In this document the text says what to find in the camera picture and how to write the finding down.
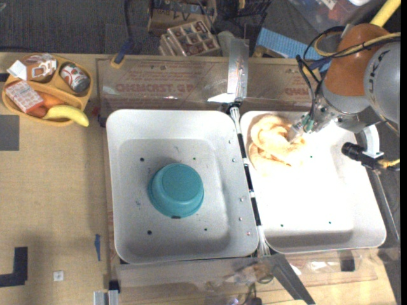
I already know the black cylinder on white bracket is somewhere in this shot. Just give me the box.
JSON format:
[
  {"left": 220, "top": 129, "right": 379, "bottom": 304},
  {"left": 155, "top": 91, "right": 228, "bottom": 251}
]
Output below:
[{"left": 341, "top": 124, "right": 386, "bottom": 171}]

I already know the red and white can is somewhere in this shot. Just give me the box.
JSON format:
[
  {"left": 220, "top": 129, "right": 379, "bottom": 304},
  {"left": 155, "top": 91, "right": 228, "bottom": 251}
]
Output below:
[{"left": 59, "top": 62, "right": 91, "bottom": 93}]

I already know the orange carrot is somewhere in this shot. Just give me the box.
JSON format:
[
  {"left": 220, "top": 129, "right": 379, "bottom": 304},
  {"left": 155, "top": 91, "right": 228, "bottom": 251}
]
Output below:
[{"left": 27, "top": 92, "right": 66, "bottom": 118}]

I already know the yellow divided plate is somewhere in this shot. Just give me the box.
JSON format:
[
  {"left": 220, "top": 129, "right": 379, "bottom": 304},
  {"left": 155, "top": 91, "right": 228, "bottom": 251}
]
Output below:
[{"left": 1, "top": 53, "right": 93, "bottom": 127}]

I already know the teal bowl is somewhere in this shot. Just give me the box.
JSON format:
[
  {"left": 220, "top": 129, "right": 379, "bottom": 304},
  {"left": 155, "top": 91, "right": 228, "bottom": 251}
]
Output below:
[{"left": 147, "top": 163, "right": 205, "bottom": 219}]

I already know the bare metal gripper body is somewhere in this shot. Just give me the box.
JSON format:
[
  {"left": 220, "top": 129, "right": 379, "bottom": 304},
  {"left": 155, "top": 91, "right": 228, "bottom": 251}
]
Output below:
[{"left": 305, "top": 102, "right": 343, "bottom": 133}]

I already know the white plastic tray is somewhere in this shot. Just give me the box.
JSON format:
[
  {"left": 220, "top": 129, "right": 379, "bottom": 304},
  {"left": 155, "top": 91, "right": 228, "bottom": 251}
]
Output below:
[
  {"left": 240, "top": 110, "right": 387, "bottom": 255},
  {"left": 105, "top": 109, "right": 260, "bottom": 264}
]

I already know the brown cardboard board red print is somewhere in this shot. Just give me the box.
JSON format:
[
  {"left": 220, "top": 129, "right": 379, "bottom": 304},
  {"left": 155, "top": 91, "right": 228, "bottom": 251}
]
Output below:
[{"left": 95, "top": 54, "right": 380, "bottom": 287}]

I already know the red and white packet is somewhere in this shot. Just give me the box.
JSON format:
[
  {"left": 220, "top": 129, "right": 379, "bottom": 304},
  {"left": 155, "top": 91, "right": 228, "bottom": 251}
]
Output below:
[{"left": 4, "top": 80, "right": 45, "bottom": 114}]

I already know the yellow banana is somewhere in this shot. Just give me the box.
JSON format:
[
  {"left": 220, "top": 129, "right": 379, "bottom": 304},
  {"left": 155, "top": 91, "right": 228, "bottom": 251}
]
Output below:
[{"left": 43, "top": 104, "right": 90, "bottom": 128}]

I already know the pale orange bread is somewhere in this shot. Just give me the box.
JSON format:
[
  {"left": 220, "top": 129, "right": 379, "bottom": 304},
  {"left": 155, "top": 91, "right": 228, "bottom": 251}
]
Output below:
[{"left": 247, "top": 113, "right": 307, "bottom": 172}]

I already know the white and orange carton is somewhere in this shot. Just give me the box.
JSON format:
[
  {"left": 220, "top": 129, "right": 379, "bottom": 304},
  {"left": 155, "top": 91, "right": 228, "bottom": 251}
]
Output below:
[{"left": 6, "top": 54, "right": 57, "bottom": 83}]

